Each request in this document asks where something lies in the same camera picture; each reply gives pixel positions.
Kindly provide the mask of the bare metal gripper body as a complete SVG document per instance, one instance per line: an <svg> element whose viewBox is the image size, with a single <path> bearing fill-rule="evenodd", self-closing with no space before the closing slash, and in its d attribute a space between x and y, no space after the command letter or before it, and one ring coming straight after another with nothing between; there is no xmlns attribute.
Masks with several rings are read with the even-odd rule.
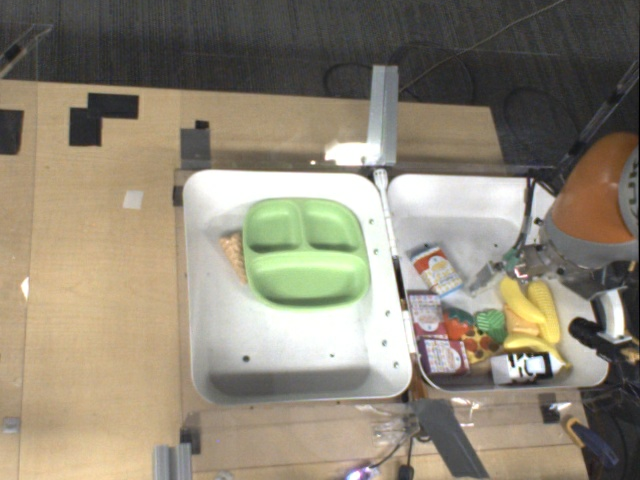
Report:
<svg viewBox="0 0 640 480"><path fill-rule="evenodd" d="M564 277L568 272L568 262L552 244L529 244L520 251L520 282L530 282L541 277Z"/></svg>

